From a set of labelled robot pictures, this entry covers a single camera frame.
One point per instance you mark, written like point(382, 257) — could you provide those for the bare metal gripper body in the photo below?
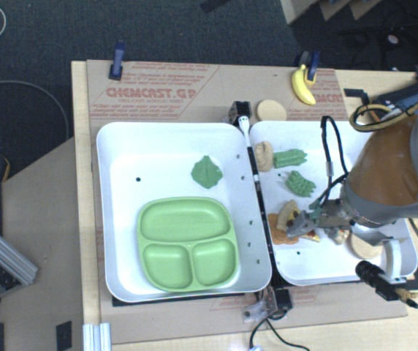
point(333, 216)

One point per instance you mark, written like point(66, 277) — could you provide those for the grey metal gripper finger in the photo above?
point(300, 229)
point(303, 218)

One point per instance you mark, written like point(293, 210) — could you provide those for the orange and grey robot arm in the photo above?
point(388, 166)

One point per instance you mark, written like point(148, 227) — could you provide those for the yellow pizza slice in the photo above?
point(287, 212)

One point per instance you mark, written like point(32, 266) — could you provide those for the cream toy food piece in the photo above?
point(340, 237)

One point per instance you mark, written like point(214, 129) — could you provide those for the orange flat pancake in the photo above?
point(278, 234)

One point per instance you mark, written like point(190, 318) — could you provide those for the green asparagus bundle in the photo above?
point(300, 184)
point(289, 158)

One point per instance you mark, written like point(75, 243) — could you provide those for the white plastic tray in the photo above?
point(165, 148)
point(315, 265)

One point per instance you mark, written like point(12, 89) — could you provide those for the beige round biscuit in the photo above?
point(271, 110)
point(364, 249)

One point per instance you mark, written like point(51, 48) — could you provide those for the thin black and white rod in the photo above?
point(255, 174)

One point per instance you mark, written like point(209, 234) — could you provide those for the beige bread roll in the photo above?
point(264, 157)

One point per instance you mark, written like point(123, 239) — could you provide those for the green lettuce leaf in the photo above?
point(206, 173)

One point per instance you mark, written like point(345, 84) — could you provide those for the green divided plate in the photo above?
point(183, 243)

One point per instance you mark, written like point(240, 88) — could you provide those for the yellow banana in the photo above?
point(302, 86)

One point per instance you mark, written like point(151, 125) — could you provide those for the brown cardboard board red print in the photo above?
point(209, 86)

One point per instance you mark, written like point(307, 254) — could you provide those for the black cylinder on white bracket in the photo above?
point(375, 274)

